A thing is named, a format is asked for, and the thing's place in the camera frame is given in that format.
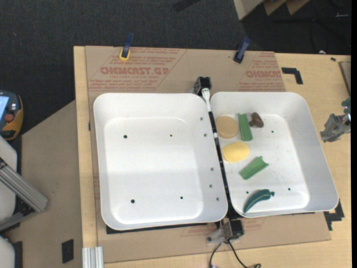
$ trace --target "black carpet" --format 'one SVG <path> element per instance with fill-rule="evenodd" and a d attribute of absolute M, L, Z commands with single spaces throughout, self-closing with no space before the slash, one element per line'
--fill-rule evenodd
<path fill-rule="evenodd" d="M 352 0 L 312 0 L 291 16 L 262 5 L 239 21 L 233 0 L 0 0 L 0 89 L 22 97 L 25 133 L 73 101 L 75 45 L 351 54 L 351 19 L 275 23 L 351 14 Z"/>

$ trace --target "white tray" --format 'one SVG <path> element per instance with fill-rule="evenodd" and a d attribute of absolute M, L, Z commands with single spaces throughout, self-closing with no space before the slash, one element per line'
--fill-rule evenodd
<path fill-rule="evenodd" d="M 117 230 L 206 223 L 227 212 L 205 102 L 190 94 L 105 93 L 94 102 L 100 200 Z"/>
<path fill-rule="evenodd" d="M 220 92 L 211 98 L 215 118 L 238 113 L 257 112 L 263 128 L 251 128 L 253 140 L 248 158 L 237 163 L 224 161 L 224 167 L 234 209 L 245 217 L 291 214 L 331 210 L 338 196 L 312 122 L 306 101 L 298 94 Z M 240 141 L 219 138 L 220 146 Z M 269 166 L 248 180 L 240 172 L 256 157 L 263 156 Z M 248 198 L 258 190 L 269 189 L 275 195 L 255 204 L 246 213 Z"/>

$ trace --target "metal bracket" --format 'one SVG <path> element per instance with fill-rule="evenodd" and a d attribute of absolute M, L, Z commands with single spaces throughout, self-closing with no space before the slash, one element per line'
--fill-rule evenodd
<path fill-rule="evenodd" d="M 83 268 L 104 268 L 103 247 L 82 248 Z"/>
<path fill-rule="evenodd" d="M 0 231 L 19 223 L 32 213 L 40 213 L 45 210 L 47 199 L 31 184 L 24 180 L 18 172 L 7 165 L 1 157 L 0 181 L 31 208 L 29 214 L 24 215 L 22 212 L 18 212 L 3 221 L 0 221 Z"/>
<path fill-rule="evenodd" d="M 196 79 L 194 87 L 190 89 L 190 93 L 202 96 L 202 89 L 208 88 L 211 89 L 211 79 L 208 76 L 200 76 Z"/>
<path fill-rule="evenodd" d="M 336 116 L 331 114 L 325 123 L 325 130 L 320 132 L 323 142 L 334 142 L 341 139 L 341 135 L 351 132 L 351 115 Z"/>
<path fill-rule="evenodd" d="M 216 231 L 211 232 L 206 237 L 208 245 L 219 245 L 228 239 L 238 239 L 244 234 L 242 222 L 239 219 L 232 219 L 227 221 L 224 225 Z"/>

